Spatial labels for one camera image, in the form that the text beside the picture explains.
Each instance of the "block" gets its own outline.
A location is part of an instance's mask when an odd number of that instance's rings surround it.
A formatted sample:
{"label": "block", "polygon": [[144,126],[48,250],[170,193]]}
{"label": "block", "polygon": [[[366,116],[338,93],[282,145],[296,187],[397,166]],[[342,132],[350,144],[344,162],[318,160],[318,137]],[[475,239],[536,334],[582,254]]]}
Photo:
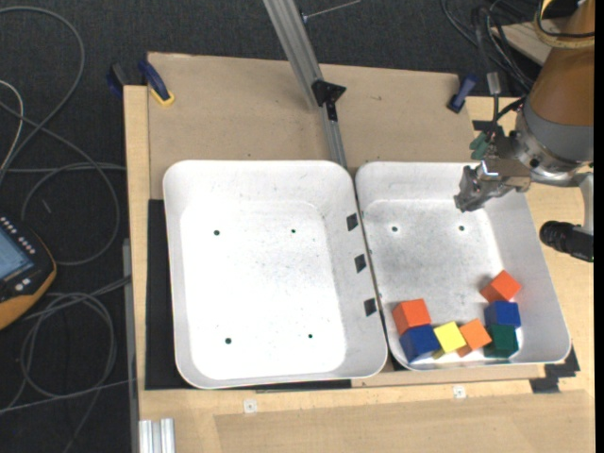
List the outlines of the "block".
{"label": "block", "polygon": [[393,309],[394,323],[398,335],[403,335],[411,327],[428,326],[432,320],[423,298],[405,300]]}
{"label": "block", "polygon": [[467,324],[461,326],[460,332],[466,341],[466,345],[459,348],[457,351],[461,358],[467,356],[472,351],[484,347],[493,340],[479,319],[471,320]]}
{"label": "block", "polygon": [[520,311],[515,302],[496,300],[484,310],[484,323],[500,324],[501,326],[520,327]]}
{"label": "block", "polygon": [[502,270],[480,293],[489,302],[495,302],[496,300],[511,300],[521,288],[522,286],[514,277]]}
{"label": "block", "polygon": [[427,358],[441,347],[432,326],[408,328],[398,341],[405,351],[408,362]]}
{"label": "block", "polygon": [[492,324],[487,327],[493,341],[484,346],[486,358],[508,358],[518,351],[518,339],[514,326],[501,326]]}
{"label": "block", "polygon": [[465,339],[461,335],[460,328],[455,322],[447,322],[434,328],[434,334],[441,345],[432,356],[438,359],[444,354],[458,350],[466,345]]}

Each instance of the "orange block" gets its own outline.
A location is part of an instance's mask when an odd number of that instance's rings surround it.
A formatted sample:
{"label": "orange block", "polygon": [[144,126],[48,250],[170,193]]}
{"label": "orange block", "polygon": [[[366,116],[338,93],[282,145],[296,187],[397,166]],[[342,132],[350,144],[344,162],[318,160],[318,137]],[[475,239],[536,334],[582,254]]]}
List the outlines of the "orange block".
{"label": "orange block", "polygon": [[396,330],[400,335],[403,335],[410,327],[428,326],[432,322],[423,298],[399,303],[393,309],[393,318]]}
{"label": "orange block", "polygon": [[480,293],[491,303],[496,300],[511,300],[521,288],[522,285],[505,270],[502,270]]}
{"label": "orange block", "polygon": [[467,344],[463,347],[460,347],[457,350],[457,353],[460,357],[467,356],[472,351],[480,349],[484,347],[486,344],[489,344],[493,339],[489,335],[489,332],[484,325],[479,321],[479,319],[474,319],[467,324],[464,324],[460,327],[460,332]]}

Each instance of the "device screen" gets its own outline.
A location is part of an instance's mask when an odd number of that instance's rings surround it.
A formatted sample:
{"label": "device screen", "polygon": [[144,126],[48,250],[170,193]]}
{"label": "device screen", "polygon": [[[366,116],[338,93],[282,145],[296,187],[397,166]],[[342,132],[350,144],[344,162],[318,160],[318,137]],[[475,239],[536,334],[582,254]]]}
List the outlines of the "device screen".
{"label": "device screen", "polygon": [[21,272],[33,265],[33,261],[0,230],[0,279]]}

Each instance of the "white tray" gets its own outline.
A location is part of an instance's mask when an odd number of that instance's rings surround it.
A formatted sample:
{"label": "white tray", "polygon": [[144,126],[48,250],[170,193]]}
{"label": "white tray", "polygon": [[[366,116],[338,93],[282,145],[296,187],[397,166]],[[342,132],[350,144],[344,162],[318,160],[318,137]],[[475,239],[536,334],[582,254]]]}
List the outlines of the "white tray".
{"label": "white tray", "polygon": [[379,313],[367,313],[376,292],[343,168],[188,160],[163,188],[185,380],[214,389],[382,368],[387,345]]}
{"label": "white tray", "polygon": [[[459,163],[372,162],[356,176],[359,206],[390,349],[410,369],[563,360],[570,337],[526,198],[511,192],[482,210],[461,213]],[[520,350],[509,360],[478,350],[409,363],[392,316],[403,300],[424,298],[434,326],[474,318],[488,305],[479,290],[502,269],[523,286]]]}

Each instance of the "orange handheld device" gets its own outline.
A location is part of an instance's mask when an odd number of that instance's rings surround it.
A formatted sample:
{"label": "orange handheld device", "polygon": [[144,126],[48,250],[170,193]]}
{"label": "orange handheld device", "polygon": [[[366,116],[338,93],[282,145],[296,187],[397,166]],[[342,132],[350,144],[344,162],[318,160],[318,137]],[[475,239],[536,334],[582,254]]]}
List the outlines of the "orange handheld device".
{"label": "orange handheld device", "polygon": [[38,235],[0,212],[0,329],[46,292],[57,265]]}

